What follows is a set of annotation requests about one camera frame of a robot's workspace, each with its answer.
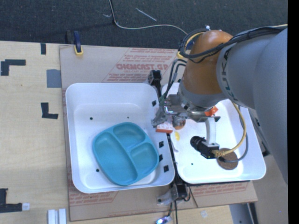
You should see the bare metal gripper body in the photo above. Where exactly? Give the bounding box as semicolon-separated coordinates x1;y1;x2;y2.
162;94;221;123

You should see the white and orange packet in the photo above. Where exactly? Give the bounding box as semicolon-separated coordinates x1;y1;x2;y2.
156;122;174;134

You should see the brown and orange round item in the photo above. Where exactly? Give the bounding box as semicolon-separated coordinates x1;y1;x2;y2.
173;119;187;130

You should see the orange carrot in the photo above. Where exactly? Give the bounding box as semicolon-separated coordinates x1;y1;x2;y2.
204;106;219;117

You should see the blue divided plate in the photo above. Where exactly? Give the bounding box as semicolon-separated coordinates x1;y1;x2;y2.
92;122;160;187

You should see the white plastic tray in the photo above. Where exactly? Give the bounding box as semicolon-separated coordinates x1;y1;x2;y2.
65;82;176;194
161;82;267;185

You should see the brown round biscuit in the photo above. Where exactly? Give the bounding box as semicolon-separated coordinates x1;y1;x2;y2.
216;147;239;170

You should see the brown cardboard board red print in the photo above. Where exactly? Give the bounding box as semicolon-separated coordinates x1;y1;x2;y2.
58;45;259;222

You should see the black block with thin wires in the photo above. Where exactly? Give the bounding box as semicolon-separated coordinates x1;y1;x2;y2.
171;182;189;201
149;70;163;86

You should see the black cylinder on white bracket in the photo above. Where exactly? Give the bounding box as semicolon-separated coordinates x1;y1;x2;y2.
190;117;221;160

